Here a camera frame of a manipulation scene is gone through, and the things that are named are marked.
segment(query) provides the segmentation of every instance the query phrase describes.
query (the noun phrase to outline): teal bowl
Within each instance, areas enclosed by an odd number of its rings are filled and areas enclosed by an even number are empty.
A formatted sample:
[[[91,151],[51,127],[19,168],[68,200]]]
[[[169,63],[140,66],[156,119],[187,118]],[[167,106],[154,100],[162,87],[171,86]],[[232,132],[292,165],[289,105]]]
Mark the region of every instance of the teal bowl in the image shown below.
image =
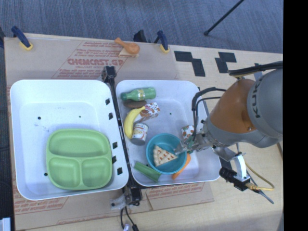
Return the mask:
[[[177,159],[174,159],[157,167],[155,166],[153,157],[153,150],[156,145],[174,154],[173,149],[175,149],[179,143],[180,139],[169,133],[160,133],[152,137],[146,146],[146,159],[148,160],[150,166],[161,174],[171,175],[180,171],[184,167],[186,162],[186,152],[179,154]]]

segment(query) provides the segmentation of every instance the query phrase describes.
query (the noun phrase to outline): yellow banana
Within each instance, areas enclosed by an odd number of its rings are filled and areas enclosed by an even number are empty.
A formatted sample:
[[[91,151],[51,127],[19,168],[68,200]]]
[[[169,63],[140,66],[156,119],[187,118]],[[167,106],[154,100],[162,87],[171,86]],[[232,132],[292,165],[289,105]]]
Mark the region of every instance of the yellow banana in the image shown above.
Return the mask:
[[[140,113],[140,111],[144,110],[144,109],[145,109],[144,106],[139,108],[139,109],[132,109],[132,110],[129,111],[129,113],[125,117],[125,120],[124,120],[124,133],[130,139],[133,136],[134,121],[135,121],[137,115]]]

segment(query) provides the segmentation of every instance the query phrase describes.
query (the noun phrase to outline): gray carpet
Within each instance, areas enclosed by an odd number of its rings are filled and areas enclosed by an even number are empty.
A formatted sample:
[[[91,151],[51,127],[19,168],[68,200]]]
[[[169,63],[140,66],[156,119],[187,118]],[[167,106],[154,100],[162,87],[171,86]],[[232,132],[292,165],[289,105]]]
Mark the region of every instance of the gray carpet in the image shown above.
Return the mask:
[[[154,42],[162,30],[169,44],[282,53],[283,0],[0,0],[6,36],[27,33],[133,40],[143,29]],[[7,128],[4,51],[0,48],[0,218],[13,213]]]

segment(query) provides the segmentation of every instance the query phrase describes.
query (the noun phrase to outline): carrot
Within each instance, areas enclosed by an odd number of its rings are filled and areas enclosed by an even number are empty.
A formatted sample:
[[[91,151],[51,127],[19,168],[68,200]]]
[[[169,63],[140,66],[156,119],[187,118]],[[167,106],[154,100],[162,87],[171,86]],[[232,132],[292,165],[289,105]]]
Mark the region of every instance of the carrot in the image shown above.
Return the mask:
[[[190,155],[189,153],[187,153],[186,162],[185,162],[185,164],[184,164],[184,167],[181,168],[180,171],[178,171],[178,172],[172,174],[172,179],[173,179],[173,180],[175,180],[175,178],[179,176],[179,174],[185,169],[185,167],[189,164],[190,161],[191,161],[191,155]]]

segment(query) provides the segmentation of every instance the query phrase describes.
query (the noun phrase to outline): toy pizza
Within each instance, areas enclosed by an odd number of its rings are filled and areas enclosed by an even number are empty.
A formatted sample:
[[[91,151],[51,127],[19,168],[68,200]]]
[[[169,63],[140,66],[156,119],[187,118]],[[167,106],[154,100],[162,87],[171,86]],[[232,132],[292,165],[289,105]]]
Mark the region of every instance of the toy pizza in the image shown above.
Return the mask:
[[[156,145],[154,147],[154,150],[153,150],[153,158],[154,158],[154,163],[155,163],[155,166],[159,166],[159,165],[162,165],[164,163],[167,163],[167,162],[170,162],[174,159],[177,159],[178,156],[160,148],[158,145]]]

